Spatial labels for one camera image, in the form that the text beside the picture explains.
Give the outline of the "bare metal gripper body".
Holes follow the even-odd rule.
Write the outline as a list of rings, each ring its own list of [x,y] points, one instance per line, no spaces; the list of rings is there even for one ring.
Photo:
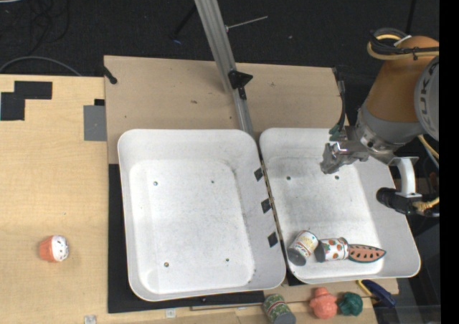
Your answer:
[[[370,157],[390,164],[395,157],[395,145],[385,141],[365,125],[346,125],[334,143],[334,153],[348,153],[349,164],[365,162]]]

